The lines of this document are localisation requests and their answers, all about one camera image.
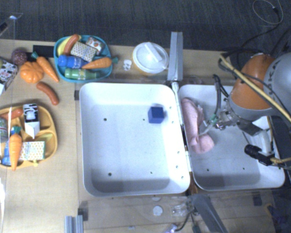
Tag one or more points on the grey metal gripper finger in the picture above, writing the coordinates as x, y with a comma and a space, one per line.
211, 129
208, 122

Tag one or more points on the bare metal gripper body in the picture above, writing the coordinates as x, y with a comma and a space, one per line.
226, 120

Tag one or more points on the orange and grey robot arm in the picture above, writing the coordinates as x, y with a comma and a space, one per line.
254, 91

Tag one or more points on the white plastic tray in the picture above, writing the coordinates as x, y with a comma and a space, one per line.
126, 154
232, 164

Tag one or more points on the blue cube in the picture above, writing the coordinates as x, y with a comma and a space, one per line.
156, 115

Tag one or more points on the clear plastic bottle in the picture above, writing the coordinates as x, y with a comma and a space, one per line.
180, 208

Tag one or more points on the round container with white lid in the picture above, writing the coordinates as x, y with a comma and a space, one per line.
150, 57

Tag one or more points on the white round disc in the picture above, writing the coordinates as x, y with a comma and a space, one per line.
157, 210

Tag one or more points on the small white cap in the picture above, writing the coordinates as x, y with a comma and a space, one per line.
127, 65

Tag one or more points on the blue divided plate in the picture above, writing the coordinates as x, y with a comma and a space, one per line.
106, 54

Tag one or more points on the orange carrot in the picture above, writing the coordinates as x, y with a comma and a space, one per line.
47, 68
98, 63
15, 147

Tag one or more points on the small can with orange print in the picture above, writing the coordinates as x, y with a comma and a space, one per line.
95, 44

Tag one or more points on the green bottle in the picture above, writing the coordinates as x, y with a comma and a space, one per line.
80, 74

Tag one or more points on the patterned carton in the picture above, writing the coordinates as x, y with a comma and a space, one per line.
32, 150
83, 51

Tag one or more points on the blue bottle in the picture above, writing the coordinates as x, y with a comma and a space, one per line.
70, 61
6, 158

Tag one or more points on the brown sausage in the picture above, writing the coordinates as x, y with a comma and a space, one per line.
71, 43
14, 113
48, 93

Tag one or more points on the yellow divided plate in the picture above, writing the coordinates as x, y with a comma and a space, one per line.
48, 120

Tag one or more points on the yellow banana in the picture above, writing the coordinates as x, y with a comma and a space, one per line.
61, 46

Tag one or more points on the cow print carton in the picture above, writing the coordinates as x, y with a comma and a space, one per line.
31, 120
4, 78

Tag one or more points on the orange pumpkin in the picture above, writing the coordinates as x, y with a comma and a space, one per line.
31, 72

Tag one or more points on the purple grapes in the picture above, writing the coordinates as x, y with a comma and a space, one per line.
19, 56

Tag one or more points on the black cylinder on white bracket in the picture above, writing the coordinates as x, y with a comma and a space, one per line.
255, 152

